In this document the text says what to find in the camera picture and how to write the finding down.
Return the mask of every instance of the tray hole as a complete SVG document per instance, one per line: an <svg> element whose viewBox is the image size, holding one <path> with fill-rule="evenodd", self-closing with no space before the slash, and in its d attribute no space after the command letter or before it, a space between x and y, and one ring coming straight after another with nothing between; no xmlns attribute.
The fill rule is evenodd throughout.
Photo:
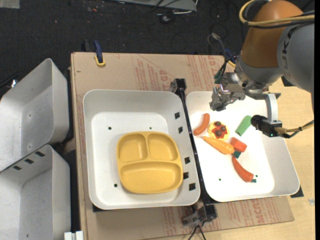
<svg viewBox="0 0 320 240"><path fill-rule="evenodd" d="M30 160L30 159L26 159L26 160L24 160L25 162L27 162L28 164L33 164L34 163L34 161L32 161L32 160Z"/></svg>
<svg viewBox="0 0 320 240"><path fill-rule="evenodd" d="M14 166L14 167L12 167L13 169L16 169L17 171L20 171L22 168L21 167L19 167L19 166Z"/></svg>
<svg viewBox="0 0 320 240"><path fill-rule="evenodd" d="M189 172L184 172L183 173L183 179L188 179L189 178Z"/></svg>
<svg viewBox="0 0 320 240"><path fill-rule="evenodd" d="M45 156L45 154L41 153L40 151L35 152L35 154L38 155L41 158L43 158Z"/></svg>
<svg viewBox="0 0 320 240"><path fill-rule="evenodd" d="M189 184L189 191L196 189L196 183Z"/></svg>

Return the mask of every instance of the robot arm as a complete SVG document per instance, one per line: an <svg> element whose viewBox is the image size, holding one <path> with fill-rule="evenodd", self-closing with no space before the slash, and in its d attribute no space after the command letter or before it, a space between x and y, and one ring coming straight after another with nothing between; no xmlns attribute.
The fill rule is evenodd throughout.
<svg viewBox="0 0 320 240"><path fill-rule="evenodd" d="M252 22L246 21L246 9L252 4L265 1ZM226 109L228 104L249 96L265 100L267 118L254 118L264 127L259 130L273 137L278 121L277 98L280 93L267 93L269 86L284 76L292 85L311 93L314 105L314 12L303 14L294 4L284 0L252 0L239 13L240 20L250 26L234 72L223 72L216 79L219 87L213 88L210 108Z"/></svg>

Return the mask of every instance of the toy carrot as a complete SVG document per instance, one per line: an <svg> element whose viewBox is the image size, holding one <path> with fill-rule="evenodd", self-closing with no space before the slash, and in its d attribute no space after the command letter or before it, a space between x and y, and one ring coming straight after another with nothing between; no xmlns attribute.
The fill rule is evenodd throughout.
<svg viewBox="0 0 320 240"><path fill-rule="evenodd" d="M202 134L207 129L209 123L210 123L210 114L209 113L205 113L203 115L203 119L202 119L201 125L198 128L193 130L193 135L197 136L197 135Z"/></svg>
<svg viewBox="0 0 320 240"><path fill-rule="evenodd" d="M216 138L207 137L207 136L203 136L202 138L205 142L207 142L212 147L214 147L215 149L217 149L218 151L220 151L225 155L230 155L235 152L234 147L230 143L225 142L221 139L216 139Z"/></svg>
<svg viewBox="0 0 320 240"><path fill-rule="evenodd" d="M238 173L241 179L243 179L245 182L256 182L256 180L254 179L254 175L244 169L234 155L232 156L232 163L235 171Z"/></svg>

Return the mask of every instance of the toy food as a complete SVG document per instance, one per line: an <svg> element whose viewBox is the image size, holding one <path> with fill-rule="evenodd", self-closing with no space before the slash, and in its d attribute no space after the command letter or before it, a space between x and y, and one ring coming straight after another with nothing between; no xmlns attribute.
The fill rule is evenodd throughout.
<svg viewBox="0 0 320 240"><path fill-rule="evenodd" d="M220 121L215 121L208 126L208 134L212 138L224 141L229 137L229 129Z"/></svg>
<svg viewBox="0 0 320 240"><path fill-rule="evenodd" d="M232 156L232 164L236 173L241 177L241 179L243 179L245 182L256 182L256 180L254 179L254 175L244 169L234 155Z"/></svg>
<svg viewBox="0 0 320 240"><path fill-rule="evenodd" d="M235 152L234 146L232 146L230 143L225 142L221 139L216 139L213 137L207 137L203 136L202 137L205 142L210 144L212 147L220 151L221 153L225 155L231 155Z"/></svg>
<svg viewBox="0 0 320 240"><path fill-rule="evenodd" d="M236 128L235 132L237 134L239 134L240 136L242 136L245 131L249 128L249 126L251 125L251 116L250 115L246 115L241 123L239 124L239 126Z"/></svg>
<svg viewBox="0 0 320 240"><path fill-rule="evenodd" d="M202 134L207 129L209 123L210 123L210 114L205 113L203 115L202 123L200 124L200 126L193 130L193 135L197 136L197 135Z"/></svg>
<svg viewBox="0 0 320 240"><path fill-rule="evenodd" d="M245 152L247 148L247 144L243 143L241 140L232 137L230 144L234 147L235 151Z"/></svg>

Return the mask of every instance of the cardboard sheet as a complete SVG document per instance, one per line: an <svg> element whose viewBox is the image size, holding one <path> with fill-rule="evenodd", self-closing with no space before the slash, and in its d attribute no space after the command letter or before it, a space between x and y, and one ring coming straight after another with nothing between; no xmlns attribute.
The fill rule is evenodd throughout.
<svg viewBox="0 0 320 240"><path fill-rule="evenodd" d="M193 228L182 224L182 218L192 214L190 207L93 211L88 193L83 97L93 89L168 91L175 78L186 80L188 93L211 91L214 74L223 63L222 56L104 53L106 66L98 67L94 55L77 52L71 56L78 119L75 127L79 133L76 142L80 146L77 155L81 158L83 176L81 202L85 206L81 224L85 238L142 240L190 234ZM205 223L204 232L294 220L285 196L217 203L215 207L218 218Z"/></svg>

